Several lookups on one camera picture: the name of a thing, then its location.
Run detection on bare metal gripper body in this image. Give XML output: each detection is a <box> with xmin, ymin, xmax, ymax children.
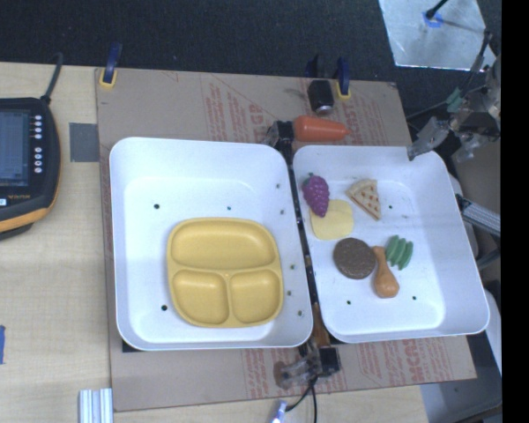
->
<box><xmin>450</xmin><ymin>59</ymin><xmax>502</xmax><ymax>143</ymax></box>

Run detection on toy pizza slice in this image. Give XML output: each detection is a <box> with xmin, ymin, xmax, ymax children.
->
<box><xmin>345</xmin><ymin>178</ymin><xmax>383</xmax><ymax>222</ymax></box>

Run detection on white plastic tray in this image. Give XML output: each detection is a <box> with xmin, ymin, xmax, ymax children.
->
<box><xmin>292</xmin><ymin>145</ymin><xmax>491</xmax><ymax>345</ymax></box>
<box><xmin>108</xmin><ymin>137</ymin><xmax>314</xmax><ymax>352</ymax></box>

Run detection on orange toy carrot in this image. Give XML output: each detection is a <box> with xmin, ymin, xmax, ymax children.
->
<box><xmin>294</xmin><ymin>115</ymin><xmax>351</xmax><ymax>143</ymax></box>

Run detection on small black can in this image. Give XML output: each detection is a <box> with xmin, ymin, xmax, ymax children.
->
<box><xmin>307</xmin><ymin>78</ymin><xmax>337</xmax><ymax>116</ymax></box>

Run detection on green toy pea pod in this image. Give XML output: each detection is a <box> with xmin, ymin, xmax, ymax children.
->
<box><xmin>384</xmin><ymin>234</ymin><xmax>414</xmax><ymax>271</ymax></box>

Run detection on purple toy grapes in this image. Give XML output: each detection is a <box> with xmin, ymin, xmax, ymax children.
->
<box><xmin>302</xmin><ymin>173</ymin><xmax>331</xmax><ymax>219</ymax></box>

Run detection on yellow toy cheese slice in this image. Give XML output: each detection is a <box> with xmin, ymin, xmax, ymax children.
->
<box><xmin>309</xmin><ymin>198</ymin><xmax>354</xmax><ymax>241</ymax></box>

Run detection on brown toy burger patty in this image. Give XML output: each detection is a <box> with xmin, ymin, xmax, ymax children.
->
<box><xmin>332</xmin><ymin>237</ymin><xmax>377</xmax><ymax>280</ymax></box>

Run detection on thin black rod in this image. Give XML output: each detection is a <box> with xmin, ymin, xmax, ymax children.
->
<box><xmin>284</xmin><ymin>141</ymin><xmax>328</xmax><ymax>348</ymax></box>

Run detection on yellow divided plate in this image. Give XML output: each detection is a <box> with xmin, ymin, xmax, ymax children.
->
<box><xmin>166</xmin><ymin>217</ymin><xmax>286</xmax><ymax>329</ymax></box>

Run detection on brown cardboard board red print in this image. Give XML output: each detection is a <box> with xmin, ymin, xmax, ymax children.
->
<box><xmin>94</xmin><ymin>67</ymin><xmax>478</xmax><ymax>412</ymax></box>

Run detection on black block with wires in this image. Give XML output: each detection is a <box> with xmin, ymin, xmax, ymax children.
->
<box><xmin>317</xmin><ymin>345</ymin><xmax>341</xmax><ymax>376</ymax></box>
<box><xmin>264</xmin><ymin>120</ymin><xmax>297</xmax><ymax>149</ymax></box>

